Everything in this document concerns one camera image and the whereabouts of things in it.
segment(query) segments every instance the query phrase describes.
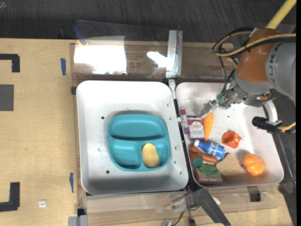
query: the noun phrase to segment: wooden table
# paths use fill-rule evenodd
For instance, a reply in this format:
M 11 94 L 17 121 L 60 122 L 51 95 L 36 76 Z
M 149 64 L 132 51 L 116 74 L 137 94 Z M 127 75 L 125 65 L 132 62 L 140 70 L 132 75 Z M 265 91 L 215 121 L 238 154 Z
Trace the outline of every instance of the wooden table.
M 0 60 L 0 84 L 14 85 L 14 110 L 0 111 L 0 202 L 7 202 L 10 182 L 20 182 L 18 210 L 0 212 L 0 225 L 68 225 L 77 215 L 78 188 L 71 94 L 73 40 L 0 39 L 0 53 L 18 54 L 21 71 L 11 72 L 11 61 Z M 66 60 L 66 75 L 61 69 Z M 74 192 L 69 182 L 74 175 Z M 227 213 L 233 225 L 292 225 L 281 193 L 278 207 Z M 39 208 L 39 200 L 47 207 Z M 196 223 L 211 224 L 208 216 Z M 160 221 L 132 223 L 160 225 Z M 180 226 L 188 225 L 182 219 Z

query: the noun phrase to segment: teal plate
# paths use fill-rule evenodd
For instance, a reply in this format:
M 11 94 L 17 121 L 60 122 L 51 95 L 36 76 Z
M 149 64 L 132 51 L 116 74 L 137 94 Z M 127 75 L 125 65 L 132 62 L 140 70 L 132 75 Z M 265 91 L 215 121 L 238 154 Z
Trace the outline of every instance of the teal plate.
M 170 143 L 165 123 L 149 114 L 123 114 L 114 117 L 108 128 L 112 162 L 126 171 L 151 171 L 163 168 L 170 158 Z M 152 143 L 160 166 L 148 168 L 142 160 L 142 148 Z

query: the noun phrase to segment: orange carrot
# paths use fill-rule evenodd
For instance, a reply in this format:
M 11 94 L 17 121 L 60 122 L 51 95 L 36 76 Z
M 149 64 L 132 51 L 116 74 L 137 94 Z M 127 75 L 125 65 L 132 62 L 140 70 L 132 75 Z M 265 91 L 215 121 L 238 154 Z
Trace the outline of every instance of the orange carrot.
M 204 126 L 204 133 L 205 133 L 205 141 L 208 140 L 211 129 L 212 129 L 212 125 L 213 125 L 213 121 L 214 121 L 214 115 L 211 113 L 209 115 L 207 115 L 204 119 L 203 119 L 203 126 Z

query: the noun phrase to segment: yellow egg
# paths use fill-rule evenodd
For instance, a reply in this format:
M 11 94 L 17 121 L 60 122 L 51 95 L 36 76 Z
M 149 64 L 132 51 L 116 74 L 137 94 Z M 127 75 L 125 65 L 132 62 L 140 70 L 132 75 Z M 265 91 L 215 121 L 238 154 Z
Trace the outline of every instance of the yellow egg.
M 152 143 L 147 143 L 142 148 L 143 163 L 148 168 L 156 168 L 160 166 L 159 155 L 156 147 Z

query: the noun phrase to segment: green vegetable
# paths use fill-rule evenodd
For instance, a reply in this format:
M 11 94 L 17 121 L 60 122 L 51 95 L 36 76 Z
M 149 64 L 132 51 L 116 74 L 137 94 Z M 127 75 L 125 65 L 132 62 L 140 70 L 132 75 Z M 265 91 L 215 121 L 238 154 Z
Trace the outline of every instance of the green vegetable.
M 203 163 L 203 157 L 197 156 L 196 159 L 192 159 L 192 167 L 198 168 L 199 172 L 207 177 L 215 177 L 217 179 L 221 178 L 220 172 L 214 165 Z

